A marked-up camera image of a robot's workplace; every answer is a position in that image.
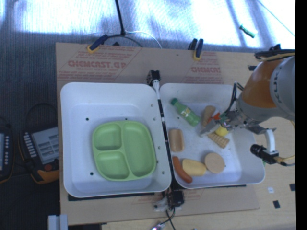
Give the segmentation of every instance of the toy hot dog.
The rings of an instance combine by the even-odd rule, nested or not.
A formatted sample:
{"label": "toy hot dog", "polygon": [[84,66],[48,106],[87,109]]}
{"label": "toy hot dog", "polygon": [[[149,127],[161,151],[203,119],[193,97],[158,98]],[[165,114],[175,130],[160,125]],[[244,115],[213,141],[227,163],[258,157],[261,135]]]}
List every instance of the toy hot dog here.
{"label": "toy hot dog", "polygon": [[180,176],[182,180],[184,180],[186,183],[191,183],[193,181],[192,177],[189,176],[182,168],[180,160],[178,157],[173,156],[173,165],[175,168],[175,171]]}

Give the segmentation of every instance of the beige disc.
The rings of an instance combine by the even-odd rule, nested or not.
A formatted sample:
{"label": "beige disc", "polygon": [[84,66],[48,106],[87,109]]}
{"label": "beige disc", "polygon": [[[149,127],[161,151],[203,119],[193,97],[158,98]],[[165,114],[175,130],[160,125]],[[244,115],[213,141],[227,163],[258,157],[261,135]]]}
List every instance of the beige disc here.
{"label": "beige disc", "polygon": [[225,168],[224,159],[215,152],[208,153],[205,157],[204,163],[207,166],[207,169],[215,174],[221,173]]}

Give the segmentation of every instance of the green bottle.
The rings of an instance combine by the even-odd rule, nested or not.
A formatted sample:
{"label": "green bottle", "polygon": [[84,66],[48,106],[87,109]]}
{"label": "green bottle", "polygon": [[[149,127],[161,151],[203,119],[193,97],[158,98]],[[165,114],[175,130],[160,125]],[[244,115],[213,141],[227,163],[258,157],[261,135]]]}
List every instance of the green bottle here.
{"label": "green bottle", "polygon": [[189,107],[179,103],[176,98],[171,101],[171,104],[177,108],[177,112],[193,127],[200,122],[201,118],[198,117],[191,109],[189,109]]}

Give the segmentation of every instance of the green plate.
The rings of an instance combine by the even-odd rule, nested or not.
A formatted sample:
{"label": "green plate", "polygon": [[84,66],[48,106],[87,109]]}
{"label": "green plate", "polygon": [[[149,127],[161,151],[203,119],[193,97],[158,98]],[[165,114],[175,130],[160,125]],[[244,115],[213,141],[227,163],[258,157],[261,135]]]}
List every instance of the green plate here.
{"label": "green plate", "polygon": [[156,157],[148,128],[135,121],[116,121],[98,126],[92,137],[99,173],[111,181],[130,181],[154,172]]}

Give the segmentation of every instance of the cardboard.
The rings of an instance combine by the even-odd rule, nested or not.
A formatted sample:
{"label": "cardboard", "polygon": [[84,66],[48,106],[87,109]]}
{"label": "cardboard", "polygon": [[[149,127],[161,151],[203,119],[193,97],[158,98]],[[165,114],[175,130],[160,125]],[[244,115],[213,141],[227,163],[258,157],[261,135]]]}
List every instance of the cardboard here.
{"label": "cardboard", "polygon": [[[117,198],[99,198],[70,201],[63,186],[63,156],[61,108],[59,93],[68,82],[117,82],[146,83],[150,70],[159,70],[160,84],[206,83],[223,84],[223,70],[217,53],[205,52],[199,61],[193,60],[193,51],[156,49],[123,46],[100,46],[93,54],[87,45],[56,43],[57,91],[59,120],[60,160],[60,205],[61,214],[67,214],[69,225],[112,222],[133,219],[164,217],[165,212],[154,212],[154,202],[161,194],[139,195]],[[227,64],[235,58],[225,54]],[[227,84],[232,84],[232,74]],[[208,189],[185,189],[185,203],[176,215],[258,209],[256,193],[252,185]]]}

